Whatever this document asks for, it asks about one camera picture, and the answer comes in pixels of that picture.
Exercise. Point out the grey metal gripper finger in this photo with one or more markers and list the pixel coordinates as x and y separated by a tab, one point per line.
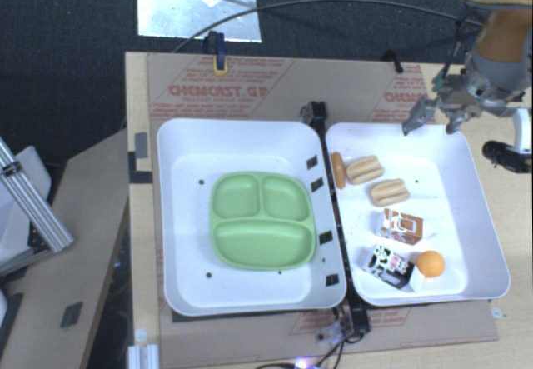
456	121
416	115

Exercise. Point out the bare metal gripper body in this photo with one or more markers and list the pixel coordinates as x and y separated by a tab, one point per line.
466	96

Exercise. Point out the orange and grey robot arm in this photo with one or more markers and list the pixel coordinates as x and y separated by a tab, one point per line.
501	34

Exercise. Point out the white plastic tray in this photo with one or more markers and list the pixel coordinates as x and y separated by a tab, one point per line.
458	192
195	234

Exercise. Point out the tan toy bread roll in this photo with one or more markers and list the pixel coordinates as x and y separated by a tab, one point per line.
388	191
365	169

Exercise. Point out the orange toy biscuit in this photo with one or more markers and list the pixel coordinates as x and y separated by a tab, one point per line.
338	170

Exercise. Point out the brown and white carton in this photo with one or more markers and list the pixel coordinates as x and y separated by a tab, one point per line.
401	227

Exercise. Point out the thin black rod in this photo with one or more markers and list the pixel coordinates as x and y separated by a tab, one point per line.
333	196

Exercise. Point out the orange ball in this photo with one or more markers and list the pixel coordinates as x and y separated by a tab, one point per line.
430	263

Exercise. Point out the brown cardboard board red print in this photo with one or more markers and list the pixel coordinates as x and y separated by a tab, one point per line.
266	88

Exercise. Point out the black and white cow carton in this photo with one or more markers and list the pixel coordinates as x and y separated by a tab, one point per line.
389	266

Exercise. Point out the green divided plate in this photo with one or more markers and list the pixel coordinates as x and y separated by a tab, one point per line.
262	220

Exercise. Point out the black cylinder on white bracket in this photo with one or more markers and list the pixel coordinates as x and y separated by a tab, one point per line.
510	151

